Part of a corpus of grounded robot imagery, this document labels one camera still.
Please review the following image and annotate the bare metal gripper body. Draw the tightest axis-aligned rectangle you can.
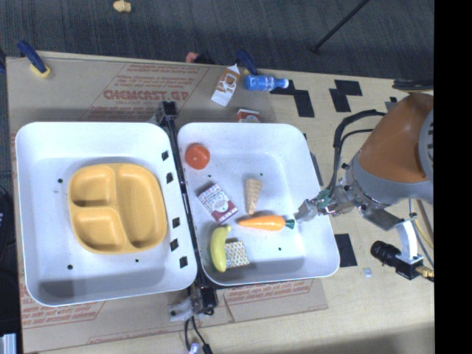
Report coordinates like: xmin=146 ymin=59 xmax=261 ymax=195
xmin=319 ymin=181 xmax=372 ymax=218

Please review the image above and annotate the white plastic tray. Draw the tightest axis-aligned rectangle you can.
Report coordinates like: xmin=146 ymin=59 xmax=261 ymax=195
xmin=176 ymin=122 xmax=341 ymax=288
xmin=14 ymin=121 xmax=198 ymax=308

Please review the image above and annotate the orange carrot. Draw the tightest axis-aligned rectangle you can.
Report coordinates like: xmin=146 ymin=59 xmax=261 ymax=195
xmin=237 ymin=214 xmax=296 ymax=232

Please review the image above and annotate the beige waffle cone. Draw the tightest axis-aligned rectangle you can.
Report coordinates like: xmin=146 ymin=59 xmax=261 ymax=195
xmin=245 ymin=177 xmax=263 ymax=216

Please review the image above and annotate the red and white carton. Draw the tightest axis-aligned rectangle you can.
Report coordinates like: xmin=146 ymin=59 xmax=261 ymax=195
xmin=197 ymin=183 xmax=239 ymax=225

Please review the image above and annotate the yellow banana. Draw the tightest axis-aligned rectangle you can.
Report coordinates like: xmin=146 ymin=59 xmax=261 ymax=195
xmin=209 ymin=223 xmax=233 ymax=274

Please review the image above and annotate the small orange and white carton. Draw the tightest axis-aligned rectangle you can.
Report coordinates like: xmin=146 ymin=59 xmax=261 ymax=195
xmin=236 ymin=108 xmax=261 ymax=124

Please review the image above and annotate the thin black rod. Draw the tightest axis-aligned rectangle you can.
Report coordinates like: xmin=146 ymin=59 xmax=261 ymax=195
xmin=166 ymin=116 xmax=208 ymax=291

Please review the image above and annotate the blue bottle with white cap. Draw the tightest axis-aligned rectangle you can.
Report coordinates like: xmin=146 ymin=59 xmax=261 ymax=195
xmin=243 ymin=73 xmax=290 ymax=92

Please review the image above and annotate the orange and white milk carton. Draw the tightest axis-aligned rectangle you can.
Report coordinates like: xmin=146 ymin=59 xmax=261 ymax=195
xmin=210 ymin=63 xmax=242 ymax=108

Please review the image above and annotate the yellow divided plate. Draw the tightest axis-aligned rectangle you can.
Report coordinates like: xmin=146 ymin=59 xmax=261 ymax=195
xmin=67 ymin=162 xmax=169 ymax=255

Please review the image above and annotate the brown cardboard board, red print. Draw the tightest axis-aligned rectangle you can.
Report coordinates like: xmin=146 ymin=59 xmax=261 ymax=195
xmin=5 ymin=51 xmax=330 ymax=346

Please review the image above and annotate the black cylinder on white bracket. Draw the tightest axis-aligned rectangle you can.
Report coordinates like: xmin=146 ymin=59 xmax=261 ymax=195
xmin=369 ymin=218 xmax=425 ymax=281

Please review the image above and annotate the black block with thin wires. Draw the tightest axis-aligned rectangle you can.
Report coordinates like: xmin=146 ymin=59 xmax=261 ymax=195
xmin=161 ymin=100 xmax=178 ymax=122
xmin=189 ymin=285 xmax=219 ymax=316

